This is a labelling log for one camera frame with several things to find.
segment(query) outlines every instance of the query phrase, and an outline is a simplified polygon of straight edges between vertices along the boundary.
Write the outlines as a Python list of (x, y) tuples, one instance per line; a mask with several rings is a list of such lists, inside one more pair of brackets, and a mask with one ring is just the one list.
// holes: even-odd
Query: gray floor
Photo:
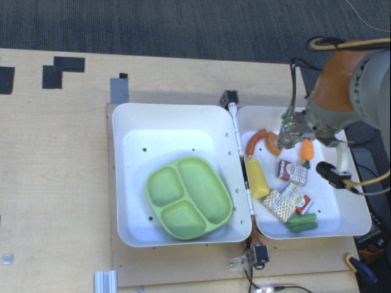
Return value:
[[(369, 25), (390, 29), (391, 0), (349, 1)], [(329, 53), (305, 50), (317, 35), (390, 37), (344, 0), (0, 0), (2, 48), (282, 63), (296, 56), (323, 66)], [(317, 77), (304, 71), (307, 91)], [(389, 169), (378, 131), (358, 123), (347, 133), (371, 151), (379, 173)]]

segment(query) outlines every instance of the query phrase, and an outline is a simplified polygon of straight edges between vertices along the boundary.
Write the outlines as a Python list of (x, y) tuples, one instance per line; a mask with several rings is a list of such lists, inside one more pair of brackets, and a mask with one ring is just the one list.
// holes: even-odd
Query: wooden surface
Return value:
[[(86, 70), (64, 73), (62, 90), (43, 90), (42, 65), (52, 65), (54, 56), (85, 57)], [(93, 292), (93, 273), (112, 268), (106, 126), (110, 78), (129, 74), (132, 102), (217, 104), (230, 89), (239, 91), (240, 105), (284, 106), (291, 93), (288, 67), (276, 64), (1, 49), (0, 66), (16, 68), (13, 93), (0, 95), (0, 255), (14, 255), (12, 265), (0, 265), (0, 292)], [(303, 97), (301, 80), (298, 89)], [(297, 273), (297, 266), (330, 266), (326, 255), (310, 258), (324, 248), (333, 249), (335, 261), (355, 252), (351, 237), (318, 240), (305, 259), (296, 261), (299, 255), (291, 259), (283, 251), (271, 253), (271, 259), (286, 259)], [(275, 243), (266, 243), (274, 250)], [(282, 248), (285, 254), (305, 252), (300, 242)], [(257, 283), (358, 292), (353, 273), (339, 266), (321, 273), (268, 275)], [(246, 292), (247, 287), (241, 278), (144, 289)]]

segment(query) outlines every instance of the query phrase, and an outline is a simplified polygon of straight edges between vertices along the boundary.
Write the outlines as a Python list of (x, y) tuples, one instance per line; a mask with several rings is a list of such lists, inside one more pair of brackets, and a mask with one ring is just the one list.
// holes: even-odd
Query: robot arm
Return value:
[(337, 140), (335, 135), (361, 120), (380, 130), (390, 159), (389, 44), (373, 51), (334, 51), (308, 97), (305, 110), (288, 112), (276, 145), (293, 148), (304, 139), (317, 139), (327, 147), (336, 147), (337, 168), (331, 164), (321, 165), (317, 171), (326, 178), (326, 171), (332, 175), (330, 169), (334, 167), (335, 179), (339, 180), (328, 180), (335, 187), (345, 188), (343, 181), (349, 179), (349, 174), (346, 164), (341, 162), (344, 162), (342, 153), (347, 144)]

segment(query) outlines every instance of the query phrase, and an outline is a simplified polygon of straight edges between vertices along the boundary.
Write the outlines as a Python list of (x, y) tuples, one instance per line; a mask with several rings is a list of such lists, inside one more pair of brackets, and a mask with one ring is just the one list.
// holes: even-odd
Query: red and white box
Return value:
[(296, 208), (299, 215), (304, 215), (313, 204), (308, 195), (301, 192), (293, 183), (289, 183), (289, 186), (285, 188), (281, 195)]
[(279, 164), (277, 177), (304, 187), (307, 184), (308, 170), (300, 165), (282, 159)]

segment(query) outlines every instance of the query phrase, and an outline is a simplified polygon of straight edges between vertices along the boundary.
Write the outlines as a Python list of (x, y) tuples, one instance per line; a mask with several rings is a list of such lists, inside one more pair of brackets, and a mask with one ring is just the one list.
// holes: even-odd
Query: yellow cable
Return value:
[(364, 40), (359, 42), (344, 42), (338, 45), (317, 45), (316, 43), (321, 39), (323, 39), (323, 37), (313, 39), (310, 42), (311, 48), (319, 51), (329, 51), (329, 50), (355, 48), (360, 46), (378, 45), (381, 43), (391, 43), (391, 38), (380, 38), (380, 39)]
[(389, 177), (390, 174), (391, 174), (391, 169), (389, 169), (389, 171), (387, 173), (383, 174), (382, 176), (379, 176), (377, 178), (373, 178), (371, 180), (362, 181), (361, 183), (356, 183), (356, 182), (348, 180), (348, 179), (343, 180), (343, 183), (345, 183), (347, 189), (351, 189), (351, 188), (357, 187), (357, 186), (366, 186), (367, 184), (377, 183), (377, 182)]

